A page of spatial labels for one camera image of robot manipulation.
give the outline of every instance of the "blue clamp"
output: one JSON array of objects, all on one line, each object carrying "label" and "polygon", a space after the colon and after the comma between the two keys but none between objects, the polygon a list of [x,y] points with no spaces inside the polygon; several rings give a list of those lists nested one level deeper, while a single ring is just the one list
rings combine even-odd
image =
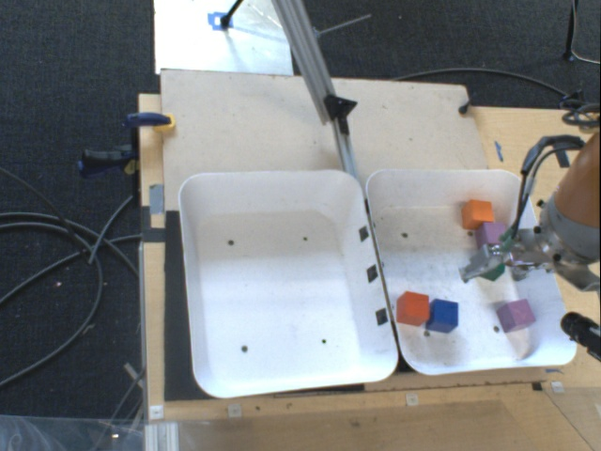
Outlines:
[{"label": "blue clamp", "polygon": [[102,177],[113,171],[132,175],[137,170],[138,152],[132,146],[120,146],[109,151],[84,150],[77,169],[84,179]]},{"label": "blue clamp", "polygon": [[172,120],[169,116],[154,112],[141,112],[139,114],[128,114],[122,125],[126,129],[137,129],[138,127],[154,127],[155,125],[170,125],[171,123]]}]

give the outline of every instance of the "orange cube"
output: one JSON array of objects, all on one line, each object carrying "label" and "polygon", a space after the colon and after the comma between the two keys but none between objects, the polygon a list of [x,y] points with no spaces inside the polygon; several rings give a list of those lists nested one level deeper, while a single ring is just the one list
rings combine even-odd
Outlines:
[{"label": "orange cube", "polygon": [[495,222],[492,204],[487,200],[470,200],[461,209],[461,220],[464,229],[476,230],[484,222]]},{"label": "orange cube", "polygon": [[406,291],[396,300],[396,321],[421,326],[430,319],[429,301],[426,294]]}]

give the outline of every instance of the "cable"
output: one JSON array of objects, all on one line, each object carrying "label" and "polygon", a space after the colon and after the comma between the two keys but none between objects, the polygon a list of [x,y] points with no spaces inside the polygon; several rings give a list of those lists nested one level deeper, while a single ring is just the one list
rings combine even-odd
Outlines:
[{"label": "cable", "polygon": [[[49,221],[52,223],[59,223],[60,220],[53,216],[53,215],[48,215],[48,214],[42,214],[42,213],[37,213],[37,212],[6,212],[6,213],[1,213],[0,214],[0,220],[4,220],[4,219],[8,219],[8,220],[14,220],[14,219],[28,219],[28,220],[36,220],[39,219],[41,221]],[[66,219],[66,221],[78,232],[82,232],[92,238],[94,238],[95,240],[99,237],[99,233],[93,231],[92,229],[86,227],[85,225],[81,225],[81,224],[77,224],[76,222],[70,221],[69,219]],[[135,267],[135,265],[133,264],[133,262],[131,262],[129,260],[129,258],[123,254],[123,252],[121,252],[121,250],[115,246],[114,244],[115,240],[111,240],[111,241],[107,241],[106,239],[104,239],[102,242],[104,244],[107,245],[107,247],[109,248],[109,250],[115,254],[116,257],[118,257],[126,266],[128,266],[128,268],[130,269],[130,271],[133,272],[133,274],[136,277],[139,277],[138,275],[138,270]]]},{"label": "cable", "polygon": [[567,110],[562,116],[563,123],[580,127],[583,132],[594,132],[599,128],[599,104],[587,103],[580,99],[566,99],[560,108]]},{"label": "cable", "polygon": [[[0,231],[1,230],[5,230],[5,228],[2,225],[0,225]],[[139,235],[133,235],[133,236],[125,236],[125,237],[113,239],[110,241],[110,243],[115,244],[115,243],[119,243],[119,242],[139,241],[139,240],[140,240]],[[9,292],[7,292],[4,296],[2,296],[2,298],[0,298],[0,306],[2,306],[2,304],[4,304],[11,297],[13,297],[17,292],[19,292],[19,291],[23,290],[24,288],[26,288],[27,286],[31,285],[32,283],[34,283],[35,281],[37,281],[44,275],[49,274],[50,272],[69,264],[70,262],[72,262],[73,260],[75,260],[77,257],[80,257],[80,256],[81,256],[81,254],[79,254],[79,253],[71,254],[70,256],[63,257],[62,259],[56,261],[54,264],[51,264],[50,266],[42,269],[41,271],[36,272],[32,276],[30,276],[28,279],[22,281],[17,287],[13,288]]]},{"label": "cable", "polygon": [[100,244],[102,243],[102,241],[104,241],[104,236],[108,232],[109,227],[113,225],[113,222],[118,217],[118,215],[127,207],[127,205],[130,202],[132,202],[132,200],[133,200],[133,195],[130,195],[127,199],[125,199],[125,201],[113,213],[113,215],[111,216],[111,218],[106,222],[106,224],[104,225],[104,228],[100,232],[100,235],[96,239],[96,243],[94,244],[94,248],[92,249],[92,254],[90,255],[90,259],[87,261],[88,264],[91,264],[92,261],[96,258],[96,253],[98,252]]},{"label": "cable", "polygon": [[[49,352],[47,355],[45,355],[41,359],[38,359],[32,365],[28,365],[27,367],[21,369],[20,371],[1,380],[0,388],[2,388],[4,386],[16,381],[17,379],[21,378],[22,376],[38,369],[42,365],[46,364],[48,361],[52,360],[56,355],[60,354],[63,350],[65,350],[68,346],[70,346],[87,329],[87,327],[89,326],[89,323],[95,317],[95,315],[99,309],[100,301],[102,298],[103,271],[102,271],[102,266],[100,264],[100,261],[98,259],[98,255],[97,255],[97,252],[101,246],[103,246],[103,245],[108,246],[110,248],[110,250],[118,258],[120,258],[123,262],[125,262],[125,264],[133,271],[133,273],[136,276],[138,275],[138,271],[135,268],[135,266],[133,265],[133,263],[127,258],[127,256],[125,256],[121,252],[120,249],[118,249],[115,246],[115,243],[123,242],[123,241],[138,240],[140,236],[126,236],[123,238],[117,238],[117,239],[113,239],[110,241],[105,239],[105,235],[106,235],[108,229],[114,223],[114,221],[116,220],[116,218],[118,217],[120,212],[123,211],[123,209],[125,209],[125,207],[132,201],[132,199],[133,199],[132,196],[130,196],[128,199],[125,200],[125,202],[123,202],[121,204],[121,206],[117,209],[116,212],[114,212],[114,214],[111,216],[109,221],[106,223],[106,225],[104,226],[101,233],[98,234],[83,225],[79,225],[79,224],[73,223],[72,221],[67,220],[64,217],[64,215],[62,214],[62,212],[60,212],[52,204],[52,202],[50,202],[49,199],[47,199],[42,193],[40,193],[37,189],[35,189],[33,186],[31,186],[24,180],[18,178],[17,176],[13,175],[12,173],[8,172],[6,169],[4,169],[2,167],[0,167],[0,174],[5,175],[6,177],[9,177],[10,179],[13,179],[16,182],[18,182],[19,184],[21,184],[25,189],[27,189],[29,192],[33,193],[42,202],[44,202],[44,204],[49,209],[51,209],[52,212],[54,213],[54,215],[47,215],[47,214],[33,213],[33,212],[7,212],[7,213],[0,214],[0,221],[3,221],[3,220],[4,221],[6,221],[6,220],[15,221],[17,219],[20,220],[18,222],[8,222],[7,224],[1,224],[0,232],[10,231],[10,230],[14,230],[14,229],[22,229],[22,228],[29,228],[29,229],[43,230],[45,232],[52,232],[54,234],[59,234],[63,237],[69,238],[72,242],[74,242],[76,248],[80,251],[80,252],[77,252],[70,256],[63,257],[62,259],[56,261],[54,264],[51,264],[50,266],[42,269],[41,271],[36,272],[34,275],[30,276],[28,279],[21,282],[17,287],[13,288],[7,294],[2,296],[2,298],[0,298],[0,305],[5,303],[8,299],[13,297],[20,290],[26,288],[27,286],[31,285],[36,280],[40,279],[40,277],[71,262],[72,260],[76,259],[77,257],[84,256],[86,253],[88,253],[90,255],[88,264],[90,264],[90,265],[92,263],[96,264],[97,277],[98,277],[98,289],[97,289],[97,293],[96,293],[96,299],[93,302],[92,308],[90,309],[90,312],[86,316],[84,322],[77,328],[77,330],[67,340],[65,340],[60,346],[55,348],[53,351]],[[92,245],[89,242],[87,242],[82,235],[76,234],[75,230],[74,230],[75,228],[77,228],[83,235],[86,235],[88,237],[91,236],[92,238],[94,238],[95,239],[94,246],[92,247]]]},{"label": "cable", "polygon": [[599,60],[583,57],[574,49],[574,41],[576,40],[576,35],[578,34],[578,11],[576,10],[576,0],[572,0],[572,17],[574,18],[574,33],[572,34],[572,41],[570,42],[570,52],[574,58],[577,58],[582,62],[599,65]]},{"label": "cable", "polygon": [[522,176],[522,182],[519,188],[519,200],[517,203],[517,213],[516,213],[516,219],[514,220],[514,223],[511,226],[512,229],[512,234],[511,234],[511,238],[514,239],[515,236],[517,235],[517,231],[519,230],[519,222],[521,221],[522,218],[522,214],[524,213],[524,210],[526,209],[526,206],[528,204],[528,199],[530,198],[530,192],[532,191],[532,187],[529,191],[525,191],[525,187],[526,187],[526,182],[528,179],[532,179],[534,180],[534,178],[536,177],[536,174],[538,173],[538,169],[540,168],[540,166],[543,164],[543,162],[551,155],[553,154],[557,154],[559,152],[564,152],[567,150],[580,150],[581,147],[577,147],[574,145],[564,145],[562,147],[557,147],[554,148],[552,150],[549,150],[548,152],[546,152],[545,154],[543,154],[542,157],[540,157],[536,163],[534,164],[534,166],[532,167],[532,174],[529,176],[528,173],[524,174]]},{"label": "cable", "polygon": [[[44,228],[45,230],[51,230],[53,232],[58,232],[58,233],[67,234],[67,235],[69,234],[69,232],[66,229],[64,229],[62,227],[58,227],[56,225],[47,225],[47,224],[41,224],[41,223],[37,223],[36,225],[34,225],[34,223],[29,223],[29,224],[30,224],[30,226],[36,226],[36,227]],[[9,224],[7,224],[7,225],[4,225],[3,228],[7,228],[8,226],[14,226],[14,228],[16,228],[17,226],[22,226],[22,225],[9,225]],[[92,252],[91,246],[87,242],[85,242],[84,239],[77,238],[77,237],[75,239],[77,239],[80,244],[82,244],[85,248],[87,248],[87,250],[89,252]],[[96,315],[96,311],[98,311],[98,308],[99,308],[99,305],[100,305],[100,300],[102,298],[102,288],[103,288],[103,285],[102,285],[102,282],[103,282],[102,266],[100,265],[100,261],[98,260],[97,257],[94,259],[94,263],[96,263],[96,270],[97,270],[97,276],[98,276],[98,290],[97,290],[97,293],[96,293],[96,300],[92,304],[92,309],[90,310],[89,314],[85,318],[85,320],[82,323],[82,325],[79,328],[77,328],[77,331],[75,331],[58,348],[56,348],[52,352],[49,352],[46,356],[42,357],[41,359],[39,359],[38,361],[36,361],[32,365],[29,365],[29,366],[21,369],[20,371],[14,373],[13,375],[11,375],[11,376],[9,376],[9,377],[4,378],[3,380],[1,380],[0,381],[0,389],[3,388],[4,386],[6,386],[7,384],[10,384],[11,382],[16,381],[17,379],[21,378],[25,374],[28,374],[31,371],[33,371],[35,369],[38,369],[42,365],[46,364],[48,361],[50,361],[51,359],[53,359],[56,355],[58,355],[64,349],[66,349],[68,346],[70,346],[70,344],[73,343],[73,341],[75,341],[75,339],[77,339],[79,337],[79,335],[87,328],[87,326],[89,325],[89,323],[91,322],[91,320]]]},{"label": "cable", "polygon": [[54,206],[54,204],[50,200],[48,200],[38,189],[36,189],[34,186],[30,185],[29,183],[25,182],[23,179],[15,176],[11,172],[8,172],[7,169],[5,169],[3,167],[0,167],[0,174],[4,174],[9,179],[13,179],[15,182],[21,184],[25,189],[27,189],[30,193],[32,193],[39,200],[41,200],[54,213],[54,215],[56,217],[58,217],[58,219],[60,220],[63,227],[66,228],[66,230],[69,232],[69,237],[71,238],[71,240],[75,243],[75,245],[78,245],[79,242],[78,242],[77,238],[75,237],[75,232],[73,231],[73,228],[67,222],[67,219],[65,219],[65,217],[63,216],[61,211],[58,210]]},{"label": "cable", "polygon": [[521,73],[515,73],[515,72],[511,72],[511,71],[507,71],[507,70],[480,69],[477,67],[474,67],[474,68],[473,67],[450,68],[450,69],[421,71],[421,72],[417,72],[417,73],[412,73],[410,75],[405,75],[403,77],[396,77],[396,78],[393,78],[393,80],[396,82],[402,82],[405,80],[414,80],[414,79],[418,79],[418,78],[422,78],[422,77],[429,77],[432,75],[442,75],[444,73],[490,73],[493,75],[500,75],[503,77],[509,77],[509,78],[513,78],[513,79],[523,80],[525,82],[530,82],[531,84],[535,84],[537,86],[546,88],[547,90],[550,90],[551,92],[555,92],[556,94],[560,95],[561,97],[565,97],[566,95],[568,95],[566,92],[564,92],[560,88],[557,88],[556,86],[552,86],[551,84],[547,84],[546,82],[543,82],[541,80],[533,79],[527,75],[522,75]]}]

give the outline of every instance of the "blue tape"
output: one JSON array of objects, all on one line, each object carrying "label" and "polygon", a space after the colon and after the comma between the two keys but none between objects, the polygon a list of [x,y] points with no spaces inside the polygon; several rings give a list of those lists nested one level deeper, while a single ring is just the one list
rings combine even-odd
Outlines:
[{"label": "blue tape", "polygon": [[[213,30],[224,30],[224,28],[222,27],[222,20],[221,18],[224,17],[225,15],[227,15],[227,12],[222,12],[222,11],[214,11],[212,13],[209,13],[207,15],[207,19],[208,19],[208,24],[211,26],[211,28]],[[229,25],[228,27],[232,27],[234,26],[234,19],[232,18],[229,21]]]},{"label": "blue tape", "polygon": [[499,156],[499,160],[503,162],[503,154],[501,152],[501,144],[495,140],[495,149],[497,150],[497,155]]}]

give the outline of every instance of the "purple cube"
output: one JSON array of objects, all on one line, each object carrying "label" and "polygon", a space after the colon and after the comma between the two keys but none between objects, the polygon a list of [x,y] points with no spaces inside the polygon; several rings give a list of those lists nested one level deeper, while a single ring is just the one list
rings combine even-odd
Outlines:
[{"label": "purple cube", "polygon": [[497,309],[497,316],[499,316],[501,326],[506,333],[519,331],[536,321],[528,304],[528,299],[520,299],[502,305]]},{"label": "purple cube", "polygon": [[501,222],[484,222],[476,229],[478,249],[485,244],[500,244],[499,237],[507,227]]}]

